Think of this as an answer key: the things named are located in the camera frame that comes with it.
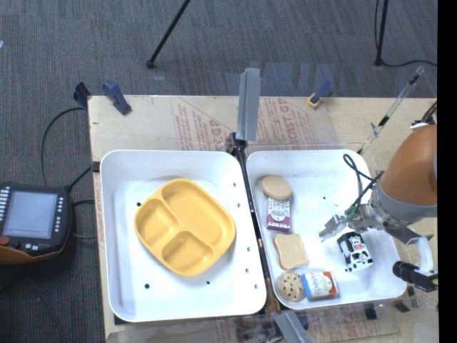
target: black pole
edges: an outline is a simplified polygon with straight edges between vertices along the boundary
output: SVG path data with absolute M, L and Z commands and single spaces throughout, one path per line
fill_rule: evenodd
M 387 8 L 388 8 L 388 0 L 384 0 L 383 16 L 381 18 L 381 30 L 379 31 L 378 54 L 376 56 L 376 60 L 374 61 L 374 64 L 376 66 L 380 66 L 383 64 L 383 60 L 381 59 L 381 52 L 383 50 L 384 29 L 386 28 Z
M 178 23 L 179 18 L 181 18 L 181 15 L 184 13 L 184 10 L 186 10 L 186 7 L 189 5 L 191 0 L 184 0 L 183 5 L 179 9 L 178 13 L 174 17 L 173 21 L 170 24 L 170 27 L 167 29 L 164 37 L 160 41 L 159 45 L 157 46 L 156 50 L 152 54 L 152 57 L 146 62 L 146 66 L 150 69 L 154 68 L 154 60 L 156 59 L 157 55 L 159 54 L 160 50 L 162 49 L 162 46 L 165 44 L 166 40 L 168 39 L 169 35 L 173 31 L 175 25 Z

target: yellow divided plate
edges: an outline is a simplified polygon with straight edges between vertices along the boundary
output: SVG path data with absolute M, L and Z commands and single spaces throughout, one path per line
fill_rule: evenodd
M 206 271 L 235 238 L 230 214 L 197 183 L 174 179 L 135 214 L 135 232 L 168 269 L 182 276 Z

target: wooden table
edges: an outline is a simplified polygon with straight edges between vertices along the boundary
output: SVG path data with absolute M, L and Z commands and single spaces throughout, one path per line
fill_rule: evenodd
M 91 151 L 94 169 L 105 154 L 115 149 L 222 150 L 231 132 L 236 130 L 236 96 L 125 96 L 132 112 L 122 115 L 106 96 L 88 100 Z M 372 124 L 377 125 L 389 110 L 392 98 L 325 98 L 316 109 L 306 98 L 261 97 L 257 142 L 248 148 L 307 149 L 320 145 L 357 150 L 367 140 Z M 383 170 L 401 142 L 411 133 L 409 126 L 420 119 L 435 99 L 405 99 L 364 154 L 370 172 Z M 104 302 L 104 327 L 108 342 L 147 342 L 160 337 L 162 342 L 180 342 L 180 331 L 188 327 L 190 342 L 236 342 L 237 319 L 208 322 L 159 322 L 158 324 L 114 324 L 106 283 L 106 253 L 103 233 L 100 173 L 94 172 L 101 286 Z M 419 234 L 434 234 L 431 248 L 438 266 L 437 219 L 426 218 L 413 225 Z M 402 261 L 418 265 L 414 247 L 396 241 Z M 405 294 L 400 301 L 409 306 L 401 313 L 395 302 L 377 305 L 378 325 L 362 322 L 354 312 L 321 311 L 311 315 L 308 333 L 315 342 L 435 342 L 438 339 L 438 292 Z

